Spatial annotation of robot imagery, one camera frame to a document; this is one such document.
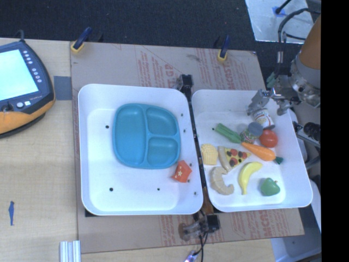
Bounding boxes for white can with printed label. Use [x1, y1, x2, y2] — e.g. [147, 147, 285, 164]
[251, 106, 276, 130]

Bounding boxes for brown cardboard board red print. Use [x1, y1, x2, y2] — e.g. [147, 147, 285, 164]
[70, 41, 305, 254]

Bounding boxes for yellow banana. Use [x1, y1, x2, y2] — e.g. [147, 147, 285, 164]
[238, 160, 263, 196]

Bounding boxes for red toy tomato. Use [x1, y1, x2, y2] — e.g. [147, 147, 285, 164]
[258, 129, 279, 148]

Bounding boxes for small jar with grey lid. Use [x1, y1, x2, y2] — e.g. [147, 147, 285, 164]
[239, 121, 264, 145]

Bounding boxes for black block with thin wires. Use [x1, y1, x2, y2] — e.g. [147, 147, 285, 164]
[205, 214, 221, 233]
[179, 74, 194, 93]

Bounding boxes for thin black and white rod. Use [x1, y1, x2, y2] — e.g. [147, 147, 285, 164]
[186, 91, 211, 216]

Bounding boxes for green toy pepper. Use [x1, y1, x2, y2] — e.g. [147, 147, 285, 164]
[259, 177, 281, 197]

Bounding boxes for toy pizza slice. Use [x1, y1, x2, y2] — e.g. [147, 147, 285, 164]
[217, 145, 252, 173]

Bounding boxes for beige toy croissant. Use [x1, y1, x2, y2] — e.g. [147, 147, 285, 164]
[209, 165, 236, 196]

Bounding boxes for green toy celery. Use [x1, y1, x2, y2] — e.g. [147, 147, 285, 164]
[214, 122, 242, 144]

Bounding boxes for yellow toy fries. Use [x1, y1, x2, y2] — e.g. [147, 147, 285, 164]
[200, 143, 219, 166]

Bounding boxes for black cylinder on white bracket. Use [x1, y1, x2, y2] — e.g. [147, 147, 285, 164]
[292, 121, 322, 147]

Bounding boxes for orange toy carrot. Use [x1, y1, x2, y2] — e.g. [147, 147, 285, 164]
[240, 141, 284, 165]

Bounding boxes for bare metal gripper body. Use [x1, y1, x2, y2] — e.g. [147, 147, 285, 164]
[272, 74, 322, 109]

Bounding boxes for blue divided plate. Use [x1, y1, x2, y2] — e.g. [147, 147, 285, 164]
[112, 103, 182, 170]

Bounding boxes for white plastic tray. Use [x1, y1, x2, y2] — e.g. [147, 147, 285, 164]
[190, 88, 314, 213]
[77, 83, 204, 216]

